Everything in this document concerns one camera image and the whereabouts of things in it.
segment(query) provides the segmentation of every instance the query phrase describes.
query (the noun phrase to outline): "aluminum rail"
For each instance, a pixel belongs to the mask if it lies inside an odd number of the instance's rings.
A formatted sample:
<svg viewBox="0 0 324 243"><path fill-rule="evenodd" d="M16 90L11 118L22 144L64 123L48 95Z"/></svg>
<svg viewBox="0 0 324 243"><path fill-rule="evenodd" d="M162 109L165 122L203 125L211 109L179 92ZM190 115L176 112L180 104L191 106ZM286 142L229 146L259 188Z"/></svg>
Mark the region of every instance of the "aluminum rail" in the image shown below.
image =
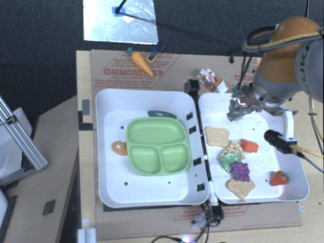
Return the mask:
<svg viewBox="0 0 324 243"><path fill-rule="evenodd" d="M25 170L24 168L12 173L11 175L4 177L3 179L0 179L0 187L5 187L17 180L20 180L22 178L24 178L25 176L28 176L32 173L35 173L36 170L35 169L29 169L29 170Z"/></svg>
<svg viewBox="0 0 324 243"><path fill-rule="evenodd" d="M48 165L48 161L36 148L2 96L0 96L0 122L6 127L35 170L38 171Z"/></svg>

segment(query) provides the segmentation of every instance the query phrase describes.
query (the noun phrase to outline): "toy carrot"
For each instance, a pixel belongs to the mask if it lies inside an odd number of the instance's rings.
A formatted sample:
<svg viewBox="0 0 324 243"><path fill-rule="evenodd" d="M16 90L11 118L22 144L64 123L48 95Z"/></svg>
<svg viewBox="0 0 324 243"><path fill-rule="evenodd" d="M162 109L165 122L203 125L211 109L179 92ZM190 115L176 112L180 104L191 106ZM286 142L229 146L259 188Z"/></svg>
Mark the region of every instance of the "toy carrot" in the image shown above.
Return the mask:
<svg viewBox="0 0 324 243"><path fill-rule="evenodd" d="M242 149L246 150L246 151L250 151L250 152L254 152L257 153L259 146L257 143L250 141L250 140L245 140L245 139L241 139L241 147Z"/></svg>
<svg viewBox="0 0 324 243"><path fill-rule="evenodd" d="M127 52L132 54L132 60L133 62L144 72L148 73L150 76L153 76L153 72L149 65L146 63L145 59L139 52L134 52L133 48L128 48Z"/></svg>

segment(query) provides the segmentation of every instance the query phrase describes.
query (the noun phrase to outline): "white tray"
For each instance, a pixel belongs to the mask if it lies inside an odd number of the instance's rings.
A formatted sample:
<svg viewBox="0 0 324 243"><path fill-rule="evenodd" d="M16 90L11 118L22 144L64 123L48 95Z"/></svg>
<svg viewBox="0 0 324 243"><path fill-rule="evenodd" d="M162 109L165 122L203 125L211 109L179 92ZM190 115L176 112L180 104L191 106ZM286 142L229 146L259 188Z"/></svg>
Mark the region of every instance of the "white tray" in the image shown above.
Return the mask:
<svg viewBox="0 0 324 243"><path fill-rule="evenodd" d="M180 174L144 176L134 171L127 156L114 153L114 141L126 140L128 123L160 110L177 116L188 132L191 162ZM209 195L203 150L193 99L182 92L106 89L96 97L99 195L113 208L197 205ZM201 163L194 165L194 160Z"/></svg>
<svg viewBox="0 0 324 243"><path fill-rule="evenodd" d="M201 122L204 127L213 126L229 130L229 140L240 143L241 138L254 141L259 145L257 153L245 152L243 163L248 163L250 179L255 188L245 200L240 200L226 188L226 182L232 178L227 173L218 157L224 151L222 147L207 147L214 192L219 200L227 204L262 203L269 201L303 200L308 196L309 187L300 158L293 154L282 154L264 139L267 130L283 133L282 118L274 117L265 111L243 116L239 121L227 119L230 94L203 94L199 99ZM274 172L283 171L289 183L271 186L270 178Z"/></svg>

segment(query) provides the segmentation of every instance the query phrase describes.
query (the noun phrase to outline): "toy donut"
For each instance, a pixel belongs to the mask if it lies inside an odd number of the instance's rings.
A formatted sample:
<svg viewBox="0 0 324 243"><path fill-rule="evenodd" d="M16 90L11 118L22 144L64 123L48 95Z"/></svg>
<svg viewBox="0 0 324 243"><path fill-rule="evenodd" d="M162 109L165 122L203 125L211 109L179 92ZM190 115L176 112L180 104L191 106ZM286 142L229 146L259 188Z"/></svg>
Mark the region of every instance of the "toy donut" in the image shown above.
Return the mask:
<svg viewBox="0 0 324 243"><path fill-rule="evenodd" d="M118 155L127 155L126 142L115 141L112 146L112 150Z"/></svg>

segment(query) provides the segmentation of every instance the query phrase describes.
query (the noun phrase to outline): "green plate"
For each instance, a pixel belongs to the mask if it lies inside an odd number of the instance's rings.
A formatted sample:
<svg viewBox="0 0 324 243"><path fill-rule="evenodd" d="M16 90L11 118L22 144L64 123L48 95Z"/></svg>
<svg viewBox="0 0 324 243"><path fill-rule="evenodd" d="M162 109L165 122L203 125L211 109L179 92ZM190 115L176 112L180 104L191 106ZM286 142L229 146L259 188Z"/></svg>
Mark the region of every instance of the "green plate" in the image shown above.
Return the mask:
<svg viewBox="0 0 324 243"><path fill-rule="evenodd" d="M177 174L190 164L187 132L174 118L132 120L126 128L126 145L132 167L142 175Z"/></svg>

